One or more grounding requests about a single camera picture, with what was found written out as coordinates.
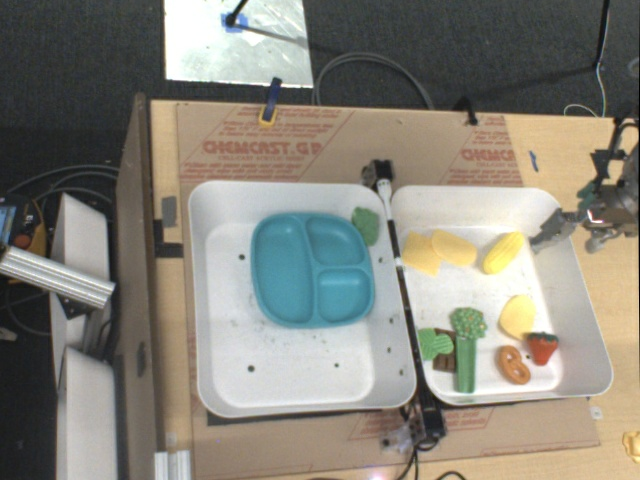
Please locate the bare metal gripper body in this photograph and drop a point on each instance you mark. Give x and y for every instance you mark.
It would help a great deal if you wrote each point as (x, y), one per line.
(617, 208)

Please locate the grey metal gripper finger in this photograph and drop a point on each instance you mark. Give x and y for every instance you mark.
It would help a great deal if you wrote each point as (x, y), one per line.
(551, 230)
(599, 240)

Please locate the yellow corn cob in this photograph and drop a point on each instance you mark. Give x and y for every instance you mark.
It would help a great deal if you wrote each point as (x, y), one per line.
(503, 253)

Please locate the yellow potato chip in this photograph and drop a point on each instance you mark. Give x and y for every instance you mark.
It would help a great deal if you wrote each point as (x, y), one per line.
(454, 248)
(517, 315)

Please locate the white plastic tray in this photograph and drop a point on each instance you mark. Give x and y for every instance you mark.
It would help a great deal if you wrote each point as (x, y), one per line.
(480, 293)
(300, 368)

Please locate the red strawberry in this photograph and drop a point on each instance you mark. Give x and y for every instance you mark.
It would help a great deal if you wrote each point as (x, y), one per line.
(542, 348)

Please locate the yellow cheese slice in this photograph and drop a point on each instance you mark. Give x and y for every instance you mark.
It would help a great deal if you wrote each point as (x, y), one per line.
(419, 254)

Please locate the orange pretzel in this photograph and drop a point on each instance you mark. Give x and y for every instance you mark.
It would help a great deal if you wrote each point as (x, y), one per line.
(514, 365)

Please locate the green celery stalk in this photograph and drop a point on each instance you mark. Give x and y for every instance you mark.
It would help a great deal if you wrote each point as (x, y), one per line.
(467, 353)

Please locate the thin black and white rod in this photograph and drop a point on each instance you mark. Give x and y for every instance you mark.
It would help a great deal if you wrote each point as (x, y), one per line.
(398, 253)

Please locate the green lettuce leaf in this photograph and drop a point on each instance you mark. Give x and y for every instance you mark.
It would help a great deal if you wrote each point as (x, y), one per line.
(366, 224)
(432, 344)

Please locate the brown chocolate bar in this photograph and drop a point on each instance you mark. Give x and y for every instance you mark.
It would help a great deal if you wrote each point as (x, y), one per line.
(446, 362)

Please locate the yellow toy food piece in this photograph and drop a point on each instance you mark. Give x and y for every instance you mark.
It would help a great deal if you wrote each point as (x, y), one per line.
(633, 444)

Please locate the brown cardboard board red print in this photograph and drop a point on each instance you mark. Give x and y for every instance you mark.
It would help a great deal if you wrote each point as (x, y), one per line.
(310, 143)

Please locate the blue divided plate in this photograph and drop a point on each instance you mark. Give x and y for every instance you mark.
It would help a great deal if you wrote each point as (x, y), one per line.
(285, 268)

